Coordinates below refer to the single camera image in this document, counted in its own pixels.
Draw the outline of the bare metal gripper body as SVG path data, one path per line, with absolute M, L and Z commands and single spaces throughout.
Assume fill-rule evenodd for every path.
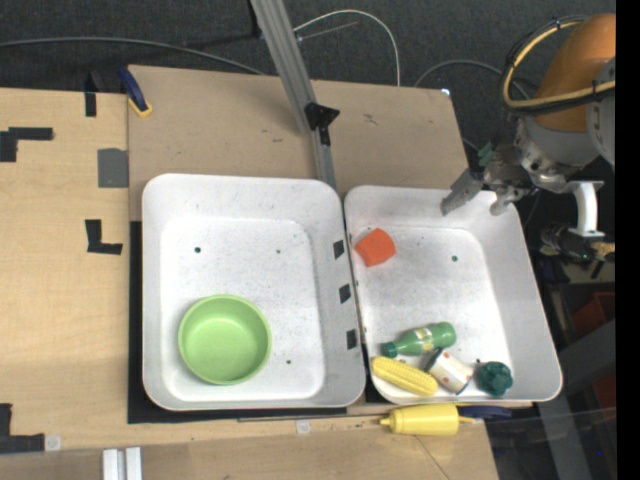
M 556 191 L 569 177 L 568 165 L 554 160 L 524 136 L 517 136 L 512 143 L 484 146 L 481 168 L 484 182 L 496 191 Z

